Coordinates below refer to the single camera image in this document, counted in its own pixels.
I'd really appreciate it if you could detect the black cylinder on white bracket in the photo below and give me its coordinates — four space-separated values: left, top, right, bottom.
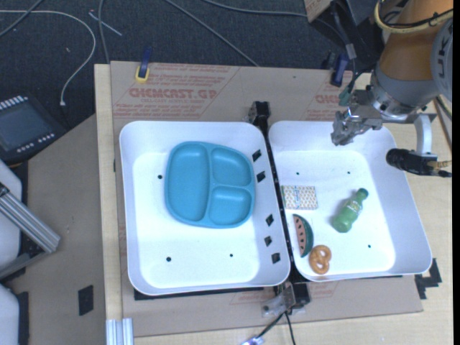
381 111 440 176

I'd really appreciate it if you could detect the brown cardboard board red print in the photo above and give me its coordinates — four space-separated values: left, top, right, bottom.
109 60 425 338

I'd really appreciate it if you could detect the watermelon slice toy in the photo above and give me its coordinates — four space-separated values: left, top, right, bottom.
291 213 315 259

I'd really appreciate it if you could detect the white plastic tray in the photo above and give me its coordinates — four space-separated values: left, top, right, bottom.
118 120 292 296
267 120 433 283

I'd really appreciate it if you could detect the white patterned packet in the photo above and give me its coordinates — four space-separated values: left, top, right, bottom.
280 184 319 211

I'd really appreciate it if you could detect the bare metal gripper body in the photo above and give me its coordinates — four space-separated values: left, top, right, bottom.
335 91 411 132

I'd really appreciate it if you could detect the blue divided plate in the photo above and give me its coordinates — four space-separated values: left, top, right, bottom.
164 140 257 229

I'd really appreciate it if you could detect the green plastic bottle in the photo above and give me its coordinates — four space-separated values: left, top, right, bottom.
331 187 370 234

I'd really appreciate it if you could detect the thin black rod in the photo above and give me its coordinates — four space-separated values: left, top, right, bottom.
262 119 295 288

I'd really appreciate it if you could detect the orange pretzel toy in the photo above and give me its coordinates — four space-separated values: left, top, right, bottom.
308 244 333 276

